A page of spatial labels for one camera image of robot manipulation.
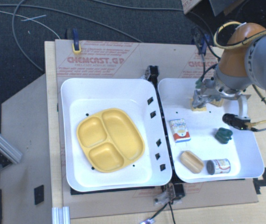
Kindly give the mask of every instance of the yellow plate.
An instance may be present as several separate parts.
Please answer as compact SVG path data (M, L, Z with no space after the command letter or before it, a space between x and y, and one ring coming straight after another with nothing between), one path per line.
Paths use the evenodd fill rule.
M77 138L87 159L101 172L109 173L126 167L144 153L143 138L123 110L103 110L81 121Z

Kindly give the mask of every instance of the black floor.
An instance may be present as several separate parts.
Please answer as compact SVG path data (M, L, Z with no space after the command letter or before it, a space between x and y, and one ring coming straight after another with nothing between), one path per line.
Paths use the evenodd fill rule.
M25 18L18 15L43 16L36 21L51 28L61 38L65 38L67 30L77 28L81 40L95 41L190 44L193 27L199 26L209 34L216 32L228 20L255 22L266 28L266 0L246 0L227 16L223 13L214 16L209 0L202 0L187 15L172 10L137 10L108 6L91 0L26 0L23 4L27 7L20 7L16 13L13 32L11 14L21 1L0 0L0 105L43 74L40 70L44 69L44 41L58 38L49 29L35 22L22 21ZM101 1L129 7L182 9L181 0ZM62 10L64 13L31 6ZM73 17L68 13L78 14L89 20Z

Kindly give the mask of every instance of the can label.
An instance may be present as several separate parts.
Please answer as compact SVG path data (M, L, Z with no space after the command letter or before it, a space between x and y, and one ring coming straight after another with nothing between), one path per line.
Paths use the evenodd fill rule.
M228 159L214 159L207 162L208 174L226 174L230 172L230 161Z
M170 120L169 125L176 143L189 141L191 139L184 119Z

